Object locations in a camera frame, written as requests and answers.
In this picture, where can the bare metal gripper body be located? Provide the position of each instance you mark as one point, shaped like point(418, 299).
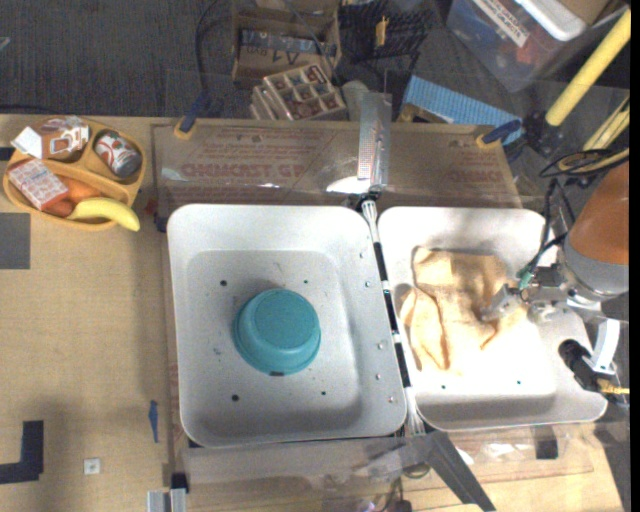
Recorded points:
point(547, 285)

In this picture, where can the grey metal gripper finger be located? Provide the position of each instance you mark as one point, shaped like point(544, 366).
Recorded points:
point(495, 306)
point(514, 292)

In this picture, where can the beige cloth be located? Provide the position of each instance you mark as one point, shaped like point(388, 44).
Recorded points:
point(450, 295)

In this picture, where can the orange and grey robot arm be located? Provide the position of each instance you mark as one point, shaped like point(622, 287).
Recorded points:
point(600, 235)

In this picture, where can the white plastic tray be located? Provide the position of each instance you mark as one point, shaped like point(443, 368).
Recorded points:
point(500, 390)
point(280, 240)

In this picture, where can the teal bowl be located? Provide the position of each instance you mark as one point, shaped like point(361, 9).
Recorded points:
point(276, 330)

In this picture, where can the brown cardboard board red print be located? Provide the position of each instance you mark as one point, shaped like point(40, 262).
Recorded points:
point(300, 160)

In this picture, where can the yellow banana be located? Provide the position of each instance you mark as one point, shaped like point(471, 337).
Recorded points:
point(107, 210)

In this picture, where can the red and white can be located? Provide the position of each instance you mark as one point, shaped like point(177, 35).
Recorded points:
point(118, 154)

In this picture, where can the orange divided plate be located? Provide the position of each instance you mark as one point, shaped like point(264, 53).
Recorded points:
point(97, 170)

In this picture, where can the orange carrot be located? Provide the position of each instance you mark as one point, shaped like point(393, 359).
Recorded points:
point(80, 191)

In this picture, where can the white and brown carton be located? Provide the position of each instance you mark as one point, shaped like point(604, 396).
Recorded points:
point(55, 140)

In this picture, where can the pink and white packet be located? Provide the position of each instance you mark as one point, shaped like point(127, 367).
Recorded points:
point(36, 183)

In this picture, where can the black cylinder on white bracket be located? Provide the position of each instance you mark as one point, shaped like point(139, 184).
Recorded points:
point(580, 362)

